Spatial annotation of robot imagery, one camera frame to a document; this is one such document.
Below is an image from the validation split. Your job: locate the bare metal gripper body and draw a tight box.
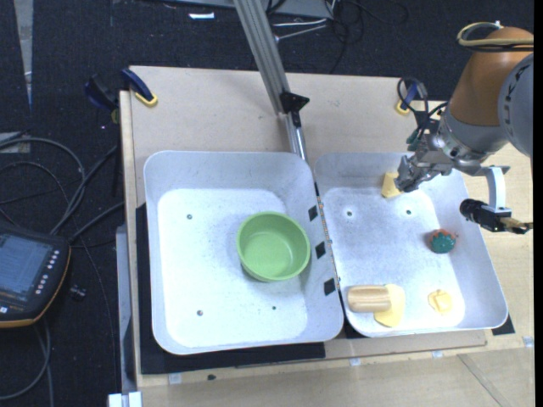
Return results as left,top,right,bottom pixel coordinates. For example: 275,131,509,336
405,132,490,181

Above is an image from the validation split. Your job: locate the yellow cheese wedge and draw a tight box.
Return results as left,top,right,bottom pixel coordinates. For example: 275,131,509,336
380,171,403,199

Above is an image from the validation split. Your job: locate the green and orange toy vegetable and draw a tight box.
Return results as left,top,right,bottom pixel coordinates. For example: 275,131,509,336
427,228,458,254

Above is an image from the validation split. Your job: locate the white plastic tray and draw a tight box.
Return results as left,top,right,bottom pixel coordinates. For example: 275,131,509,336
313,152,509,338
143,150,345,356

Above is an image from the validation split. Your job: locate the small yellow toy biscuit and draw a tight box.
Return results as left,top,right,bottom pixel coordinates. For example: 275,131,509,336
427,289,454,315

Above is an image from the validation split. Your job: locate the tan toy bread roll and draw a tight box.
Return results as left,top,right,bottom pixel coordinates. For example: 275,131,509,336
347,285,393,313

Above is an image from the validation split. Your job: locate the yellow toy cheese slice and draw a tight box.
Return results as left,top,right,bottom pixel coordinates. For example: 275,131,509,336
373,283,406,328

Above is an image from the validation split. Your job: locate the green bowl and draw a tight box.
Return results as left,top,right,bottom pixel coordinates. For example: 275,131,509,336
236,211,312,282

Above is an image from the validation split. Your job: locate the pale wood board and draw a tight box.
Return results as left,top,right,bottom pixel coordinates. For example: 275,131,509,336
127,64,488,387

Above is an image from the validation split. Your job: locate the black cylinder on white bracket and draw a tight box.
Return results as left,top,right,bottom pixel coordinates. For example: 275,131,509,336
459,165,512,233

